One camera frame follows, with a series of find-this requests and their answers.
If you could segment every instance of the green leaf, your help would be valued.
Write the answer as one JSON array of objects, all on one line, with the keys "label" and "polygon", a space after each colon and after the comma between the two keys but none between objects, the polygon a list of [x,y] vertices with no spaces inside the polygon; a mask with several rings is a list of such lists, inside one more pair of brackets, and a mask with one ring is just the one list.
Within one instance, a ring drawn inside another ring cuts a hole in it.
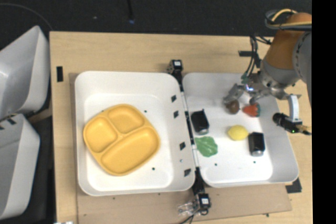
[{"label": "green leaf", "polygon": [[195,142],[198,151],[204,157],[210,157],[218,153],[218,146],[211,136],[203,136],[201,138],[195,138]]}]

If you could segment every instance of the wooden table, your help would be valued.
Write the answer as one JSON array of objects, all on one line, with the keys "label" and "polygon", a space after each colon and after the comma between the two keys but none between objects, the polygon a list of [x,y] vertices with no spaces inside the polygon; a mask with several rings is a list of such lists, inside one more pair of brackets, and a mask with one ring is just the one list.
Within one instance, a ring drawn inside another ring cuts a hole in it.
[{"label": "wooden table", "polygon": [[[262,58],[268,45],[259,44]],[[183,73],[243,73],[249,58],[248,37],[50,32],[51,92],[54,129],[56,220],[86,223],[178,223],[176,206],[191,191],[115,197],[85,195],[76,182],[70,74],[87,70],[165,72],[170,60],[181,59]],[[300,117],[311,126],[306,85],[299,81],[288,92],[302,94]],[[287,101],[277,101],[289,114]],[[204,224],[312,223],[312,137],[290,134],[299,165],[302,192],[287,194],[285,184],[207,188],[213,202],[209,214],[195,217]]]}]

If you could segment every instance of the orange divided plate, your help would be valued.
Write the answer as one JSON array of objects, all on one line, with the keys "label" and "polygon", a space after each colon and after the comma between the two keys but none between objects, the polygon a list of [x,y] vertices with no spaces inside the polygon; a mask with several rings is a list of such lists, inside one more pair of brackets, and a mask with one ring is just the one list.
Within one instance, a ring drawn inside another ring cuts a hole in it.
[{"label": "orange divided plate", "polygon": [[83,138],[100,166],[115,176],[140,168],[160,148],[155,128],[128,104],[113,106],[92,118],[84,128]]}]

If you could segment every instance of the yellow lemon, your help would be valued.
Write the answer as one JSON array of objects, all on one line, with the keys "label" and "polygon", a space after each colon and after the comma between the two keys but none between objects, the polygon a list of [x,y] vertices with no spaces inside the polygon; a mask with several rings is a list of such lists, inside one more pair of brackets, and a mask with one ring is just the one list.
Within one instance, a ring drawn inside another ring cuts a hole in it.
[{"label": "yellow lemon", "polygon": [[248,136],[248,131],[241,125],[232,126],[227,133],[233,140],[243,140]]}]

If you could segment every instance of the red object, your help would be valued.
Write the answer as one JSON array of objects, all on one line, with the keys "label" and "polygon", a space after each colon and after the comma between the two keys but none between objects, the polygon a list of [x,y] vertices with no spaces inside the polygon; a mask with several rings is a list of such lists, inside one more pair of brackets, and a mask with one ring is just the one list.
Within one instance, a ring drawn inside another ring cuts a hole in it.
[{"label": "red object", "polygon": [[260,116],[260,105],[258,103],[243,107],[243,112],[251,117]]}]

